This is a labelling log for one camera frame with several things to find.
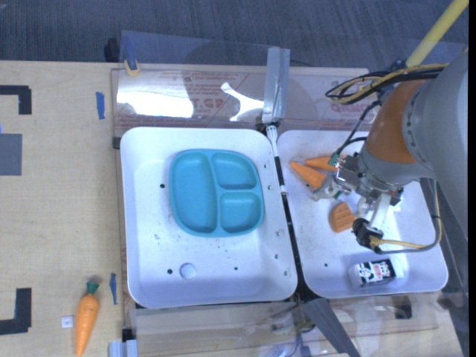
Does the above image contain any orange carrot piece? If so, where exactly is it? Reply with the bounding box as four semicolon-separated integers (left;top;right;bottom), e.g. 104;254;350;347
304;155;338;173
289;161;328;190

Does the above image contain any orange carrot with green top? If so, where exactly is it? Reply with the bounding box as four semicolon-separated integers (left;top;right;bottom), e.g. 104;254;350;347
74;280;100;357

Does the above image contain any orange biscuit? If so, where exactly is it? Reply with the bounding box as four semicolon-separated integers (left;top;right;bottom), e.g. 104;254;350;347
328;201;357;234

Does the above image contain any black cylinder on white bracket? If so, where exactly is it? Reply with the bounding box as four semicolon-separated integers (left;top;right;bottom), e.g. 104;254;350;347
351;193;404;254

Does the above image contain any thin black and white rod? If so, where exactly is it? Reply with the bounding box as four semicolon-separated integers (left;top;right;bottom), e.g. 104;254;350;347
266;123;304;297

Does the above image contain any white plastic tray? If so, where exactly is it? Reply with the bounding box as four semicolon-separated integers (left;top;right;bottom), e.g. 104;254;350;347
277;129;449;299
119;126;299;309

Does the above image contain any blue divided plate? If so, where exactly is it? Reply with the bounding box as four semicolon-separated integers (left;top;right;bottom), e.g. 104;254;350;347
168;148;266;238

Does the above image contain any white and black milk carton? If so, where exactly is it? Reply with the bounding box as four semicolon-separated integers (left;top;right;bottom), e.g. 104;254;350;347
347;258;407;289

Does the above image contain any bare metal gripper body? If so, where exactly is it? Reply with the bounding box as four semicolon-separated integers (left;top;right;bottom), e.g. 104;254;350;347
333;153;405;205

